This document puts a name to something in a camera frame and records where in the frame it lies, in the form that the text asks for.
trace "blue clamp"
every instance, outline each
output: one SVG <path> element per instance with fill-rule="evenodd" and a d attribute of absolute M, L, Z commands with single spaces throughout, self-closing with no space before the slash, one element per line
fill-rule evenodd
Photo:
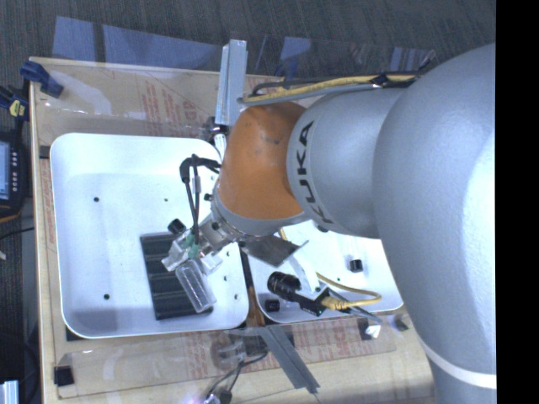
<path fill-rule="evenodd" d="M 64 87 L 46 71 L 43 66 L 35 61 L 25 61 L 20 68 L 20 74 L 24 79 L 29 81 L 39 82 L 41 84 L 41 92 L 52 96 L 53 98 L 60 97 Z"/>
<path fill-rule="evenodd" d="M 28 94 L 12 86 L 0 87 L 0 108 L 5 108 L 17 120 L 29 120 Z"/>

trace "yellow cable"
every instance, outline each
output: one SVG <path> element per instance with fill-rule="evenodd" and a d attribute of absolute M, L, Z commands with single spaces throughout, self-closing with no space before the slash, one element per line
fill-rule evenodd
<path fill-rule="evenodd" d="M 323 282 L 327 284 L 331 284 L 332 286 L 335 286 L 339 289 L 347 290 L 349 292 L 359 293 L 362 295 L 372 296 L 372 298 L 369 300 L 351 300 L 350 302 L 345 301 L 345 300 L 337 300 L 333 298 L 335 301 L 338 301 L 339 305 L 342 305 L 343 308 L 350 308 L 351 306 L 368 306 L 370 304 L 376 304 L 378 301 L 382 300 L 382 295 L 380 295 L 377 292 L 373 292 L 372 290 L 355 289 L 353 287 L 348 287 L 339 283 L 335 283 L 334 281 L 332 281 L 328 277 L 324 277 L 320 273 L 317 273 L 317 277 Z"/>
<path fill-rule="evenodd" d="M 307 85 L 305 87 L 291 88 L 289 90 L 282 90 L 276 93 L 262 94 L 259 96 L 253 96 L 250 98 L 245 98 L 244 103 L 247 102 L 258 102 L 259 100 L 267 100 L 270 98 L 285 98 L 288 96 L 296 96 L 297 94 L 311 93 L 319 90 L 324 90 L 325 88 L 331 87 L 341 87 L 344 85 L 354 85 L 354 84 L 367 84 L 370 83 L 373 79 L 379 77 L 380 75 L 363 75 L 360 77 L 340 77 L 336 79 L 330 79 L 329 81 L 317 82 L 313 85 Z M 405 82 L 414 79 L 415 75 L 386 75 L 387 80 L 391 82 Z"/>

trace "white stripe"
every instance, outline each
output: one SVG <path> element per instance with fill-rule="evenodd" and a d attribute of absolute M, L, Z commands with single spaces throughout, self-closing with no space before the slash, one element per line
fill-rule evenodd
<path fill-rule="evenodd" d="M 468 383 L 469 385 L 488 389 L 497 389 L 496 374 L 477 373 L 475 371 L 469 371 L 467 369 L 457 367 L 451 362 L 443 359 L 437 352 L 427 346 L 419 335 L 418 340 L 421 346 L 423 346 L 424 352 L 427 354 L 429 359 L 443 369 L 448 375 Z"/>

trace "transparent object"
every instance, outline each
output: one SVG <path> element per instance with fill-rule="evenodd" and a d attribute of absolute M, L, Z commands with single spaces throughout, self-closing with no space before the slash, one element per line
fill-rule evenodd
<path fill-rule="evenodd" d="M 193 308 L 201 313 L 212 307 L 217 299 L 208 285 L 208 278 L 200 271 L 198 263 L 194 259 L 187 259 L 176 268 L 176 277 L 184 287 Z"/>

